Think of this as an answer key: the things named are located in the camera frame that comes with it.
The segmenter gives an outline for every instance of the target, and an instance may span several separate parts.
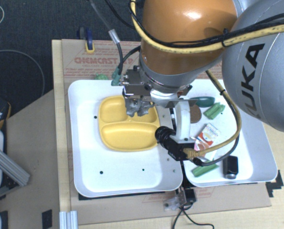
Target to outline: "white tray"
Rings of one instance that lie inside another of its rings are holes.
[[[74,183],[89,198],[177,189],[183,179],[181,165],[160,145],[140,152],[107,148],[100,137],[100,103],[121,95],[123,87],[111,81],[79,80],[68,90],[73,143]],[[172,127],[168,109],[157,107],[161,125]]]
[[[213,124],[221,134],[215,139],[215,144],[219,144],[232,136],[236,131],[236,122],[233,114],[210,80],[195,80],[192,83],[193,88],[186,98],[197,96],[215,97],[215,102],[226,105],[222,114],[218,115],[214,120],[208,119],[202,114],[201,120],[196,124],[191,124],[190,135],[197,137],[207,123]],[[231,154],[238,157],[239,173],[234,180],[225,179],[222,172],[222,162],[219,167],[206,173],[200,177],[194,177],[192,169],[196,167],[190,161],[184,161],[185,174],[190,183],[197,187],[210,187],[227,184],[241,184],[265,182],[274,180],[277,176],[277,167],[274,156],[269,145],[266,132],[262,122],[247,115],[241,111],[242,130],[240,133],[239,143],[235,151]],[[214,158],[218,158],[231,149],[233,143],[219,149]]]

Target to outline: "yellow cable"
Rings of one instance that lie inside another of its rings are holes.
[[[131,0],[130,7],[131,7],[134,15],[136,15],[136,0]],[[227,39],[223,42],[217,42],[217,43],[214,43],[214,44],[208,45],[208,46],[201,46],[201,47],[196,47],[196,48],[173,48],[173,47],[164,46],[164,45],[162,45],[158,42],[155,42],[151,38],[149,38],[143,32],[143,30],[140,28],[138,23],[134,20],[133,16],[132,16],[132,21],[133,21],[133,25],[134,25],[136,31],[138,32],[138,34],[141,36],[141,38],[146,43],[148,43],[152,47],[159,49],[161,51],[164,51],[164,52],[180,53],[180,54],[211,52],[211,51],[214,51],[214,50],[224,48],[223,45],[231,46],[231,45],[234,45],[234,44],[237,44],[237,43],[245,42],[245,41],[255,39],[255,38],[259,38],[259,37],[262,37],[262,36],[267,36],[267,35],[271,35],[271,34],[277,34],[277,33],[284,32],[284,24],[282,24],[282,25],[278,25],[278,26],[272,26],[272,27],[269,27],[269,28],[249,32],[249,33],[246,33],[246,34],[243,34],[243,35],[240,35],[240,36],[235,36],[235,37]]]
[[[224,88],[222,87],[222,85],[219,83],[219,81],[217,80],[217,78],[214,76],[214,74],[210,71],[210,70],[207,70],[206,71],[208,76],[211,78],[212,81],[214,81],[217,89],[221,92],[222,96],[228,100],[230,102],[230,104],[233,106],[234,110],[235,110],[235,113],[237,115],[237,122],[236,122],[236,132],[226,141],[220,143],[220,144],[217,144],[213,147],[210,147],[210,148],[207,148],[205,150],[200,150],[200,151],[196,151],[192,148],[184,148],[183,149],[183,152],[187,155],[187,159],[193,159],[195,157],[199,157],[199,156],[204,156],[204,154],[206,153],[209,153],[209,152],[212,152],[212,151],[215,151],[221,147],[224,147],[226,146],[227,144],[231,143],[232,141],[234,141],[240,131],[241,131],[241,128],[242,128],[242,119],[241,119],[241,114],[238,110],[238,108],[236,107],[236,104],[234,103],[234,101],[230,98],[230,96],[226,93],[226,91],[224,91]]]

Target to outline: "table surface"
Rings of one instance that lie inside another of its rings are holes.
[[[71,211],[69,167],[67,155],[65,100],[63,84],[62,41],[53,40],[53,80],[55,94],[56,137],[58,155],[58,183],[60,211]],[[284,183],[284,133],[264,124],[269,143],[271,145],[277,167],[280,170]],[[270,198],[271,207],[241,209],[224,212],[194,214],[191,218],[197,223],[211,223],[215,228],[224,229],[284,229],[284,186],[273,191]],[[112,223],[90,224],[79,226],[79,229],[144,229],[144,228],[171,228],[175,217],[162,217],[155,219],[139,219]],[[176,228],[197,228],[185,216],[181,215]]]

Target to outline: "yellow tray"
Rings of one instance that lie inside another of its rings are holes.
[[[100,137],[103,143],[117,151],[142,151],[157,145],[155,131],[160,127],[158,113],[130,117],[126,114],[123,96],[105,98],[98,113]]]

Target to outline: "black floor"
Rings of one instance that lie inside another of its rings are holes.
[[[110,0],[121,17],[131,22],[129,0]],[[124,26],[103,0],[97,7],[122,41],[139,41],[139,35]],[[0,24],[0,50],[16,50],[32,57],[42,68],[44,93],[53,88],[53,39],[75,39],[79,26],[93,30],[95,40],[110,40],[105,27],[85,0],[0,0],[5,18]],[[12,114],[42,94],[42,75],[37,64],[18,52],[0,52],[0,97],[9,101]]]

